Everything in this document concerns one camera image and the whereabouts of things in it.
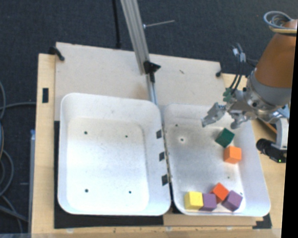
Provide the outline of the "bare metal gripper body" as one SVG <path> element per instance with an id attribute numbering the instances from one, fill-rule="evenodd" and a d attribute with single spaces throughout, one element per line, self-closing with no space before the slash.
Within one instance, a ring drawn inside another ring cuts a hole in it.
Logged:
<path id="1" fill-rule="evenodd" d="M 227 88 L 225 109 L 234 118 L 276 121 L 285 117 L 285 108 L 269 104 L 252 89 Z"/>

